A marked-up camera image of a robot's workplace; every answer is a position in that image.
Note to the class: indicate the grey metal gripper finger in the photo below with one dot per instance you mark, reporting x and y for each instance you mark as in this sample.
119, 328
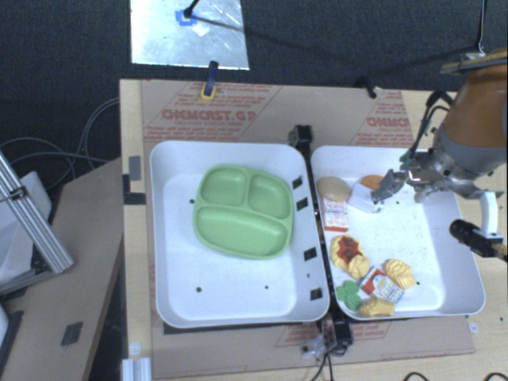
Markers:
424, 195
387, 187

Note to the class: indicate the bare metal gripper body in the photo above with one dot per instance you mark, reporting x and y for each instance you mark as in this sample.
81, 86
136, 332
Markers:
440, 175

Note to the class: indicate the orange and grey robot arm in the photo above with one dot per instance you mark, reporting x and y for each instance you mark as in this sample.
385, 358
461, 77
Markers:
478, 109

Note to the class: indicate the orange round biscuit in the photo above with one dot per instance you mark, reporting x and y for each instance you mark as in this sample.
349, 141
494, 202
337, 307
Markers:
371, 181

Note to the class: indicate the white box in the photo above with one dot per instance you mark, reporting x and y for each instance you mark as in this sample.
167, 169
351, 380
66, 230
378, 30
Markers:
359, 198

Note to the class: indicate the white plastic tray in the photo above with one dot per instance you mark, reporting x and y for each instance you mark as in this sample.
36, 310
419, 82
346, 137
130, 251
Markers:
222, 288
412, 232

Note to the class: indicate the tan round bread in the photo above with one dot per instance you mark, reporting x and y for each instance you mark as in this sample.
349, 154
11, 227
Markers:
333, 189

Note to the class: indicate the red and white packet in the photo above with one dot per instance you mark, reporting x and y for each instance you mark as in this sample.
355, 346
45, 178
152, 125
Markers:
335, 216

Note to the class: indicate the yellow pizza slice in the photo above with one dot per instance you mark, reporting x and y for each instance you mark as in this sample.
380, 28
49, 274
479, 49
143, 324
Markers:
344, 248

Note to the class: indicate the thin black rod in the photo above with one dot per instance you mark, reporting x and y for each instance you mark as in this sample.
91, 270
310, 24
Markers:
319, 228

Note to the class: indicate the yellow ridged toy food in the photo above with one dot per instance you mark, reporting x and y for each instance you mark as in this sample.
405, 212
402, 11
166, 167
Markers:
400, 273
377, 307
358, 267

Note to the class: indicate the red and white carton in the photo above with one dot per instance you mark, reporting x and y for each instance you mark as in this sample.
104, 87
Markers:
383, 287

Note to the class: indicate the green broccoli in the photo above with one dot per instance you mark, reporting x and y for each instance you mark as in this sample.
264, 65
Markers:
349, 295

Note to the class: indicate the green divided plate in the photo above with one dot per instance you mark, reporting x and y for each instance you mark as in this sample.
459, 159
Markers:
242, 216

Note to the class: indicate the brown cardboard board red print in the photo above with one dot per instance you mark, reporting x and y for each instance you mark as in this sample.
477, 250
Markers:
246, 109

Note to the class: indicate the black cylinder on white bracket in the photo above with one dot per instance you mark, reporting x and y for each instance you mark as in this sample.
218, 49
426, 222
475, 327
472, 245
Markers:
472, 234

